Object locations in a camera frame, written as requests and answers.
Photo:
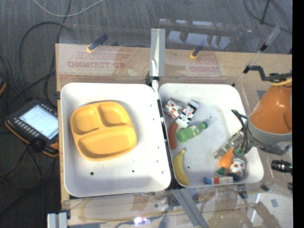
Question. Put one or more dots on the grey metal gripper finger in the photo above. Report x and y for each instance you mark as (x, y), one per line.
(219, 152)
(230, 147)

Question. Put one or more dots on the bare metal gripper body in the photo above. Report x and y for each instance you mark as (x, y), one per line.
(237, 138)

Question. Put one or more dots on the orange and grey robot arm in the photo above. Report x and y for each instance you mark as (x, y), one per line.
(268, 113)

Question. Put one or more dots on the orange carrot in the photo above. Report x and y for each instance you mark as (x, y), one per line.
(226, 161)

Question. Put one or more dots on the white can strawberry print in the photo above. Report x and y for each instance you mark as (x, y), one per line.
(237, 167)
(173, 108)

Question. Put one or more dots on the green plastic bottle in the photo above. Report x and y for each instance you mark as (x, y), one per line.
(190, 132)

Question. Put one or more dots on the white plastic tray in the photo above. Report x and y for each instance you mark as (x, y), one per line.
(114, 174)
(213, 108)

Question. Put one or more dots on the yellow banana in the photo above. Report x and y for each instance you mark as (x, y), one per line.
(179, 167)

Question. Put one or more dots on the orange-red toy sausage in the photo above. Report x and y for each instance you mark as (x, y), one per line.
(173, 136)

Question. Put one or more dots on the white carton cow print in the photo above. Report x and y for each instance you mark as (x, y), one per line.
(187, 113)

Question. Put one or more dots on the yellow divided plate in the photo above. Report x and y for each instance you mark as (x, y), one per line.
(104, 132)

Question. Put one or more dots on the brown cardboard board red print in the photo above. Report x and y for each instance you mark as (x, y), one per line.
(99, 65)

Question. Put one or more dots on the black cylinder on white bracket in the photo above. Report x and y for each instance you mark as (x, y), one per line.
(281, 165)

